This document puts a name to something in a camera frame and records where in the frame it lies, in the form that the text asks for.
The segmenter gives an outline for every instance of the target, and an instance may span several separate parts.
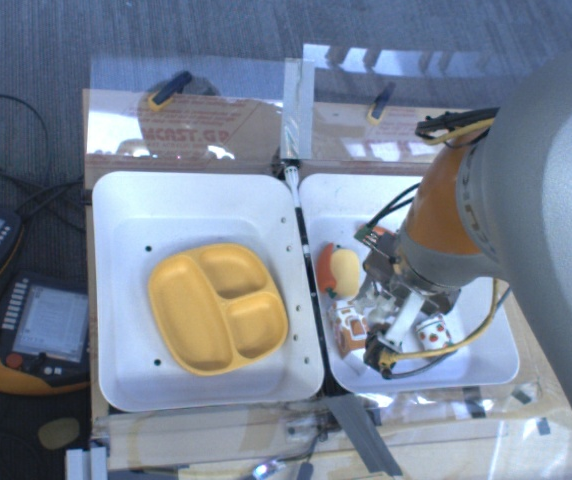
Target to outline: yellow plate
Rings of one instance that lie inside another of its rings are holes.
[[[207,245],[161,261],[148,295],[175,360],[196,375],[258,361],[286,339],[288,318],[275,282],[250,249]]]

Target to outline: white tray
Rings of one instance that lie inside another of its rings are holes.
[[[294,401],[324,375],[292,197],[269,176],[115,172],[93,189],[99,385],[123,411]],[[153,267],[221,242],[252,249],[273,276],[289,333],[270,356],[212,377],[184,370],[151,312]]]
[[[363,262],[369,249],[353,238],[360,225],[369,221],[397,194],[420,181],[416,177],[314,174],[300,185],[300,199],[310,251],[316,261],[328,242],[354,250]],[[397,231],[408,207],[386,217],[380,224]],[[491,303],[492,280],[479,278],[462,289],[455,307],[445,320],[455,342],[464,339],[486,317]],[[470,345],[424,373],[385,380],[370,368],[354,367],[338,353],[328,319],[331,299],[320,297],[330,366],[335,379],[357,393],[394,393],[429,388],[489,385],[509,382],[519,369],[519,355],[508,321],[498,311],[488,330]],[[412,332],[404,338],[405,351],[421,350]],[[426,365],[426,360],[405,360],[393,373]]]

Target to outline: yellow and black clamp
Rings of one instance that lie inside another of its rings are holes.
[[[388,101],[393,95],[394,90],[395,84],[393,82],[388,82],[384,90],[379,93],[377,98],[375,98],[375,101],[368,108],[368,114],[366,116],[370,124],[377,126],[381,123],[384,118],[384,110],[386,110],[386,105],[388,105]]]
[[[193,75],[191,75],[188,71],[182,71],[159,91],[151,94],[148,97],[148,107],[153,112],[159,112],[171,101],[173,101],[173,95],[182,92],[184,87],[186,87],[192,81],[192,79]]]

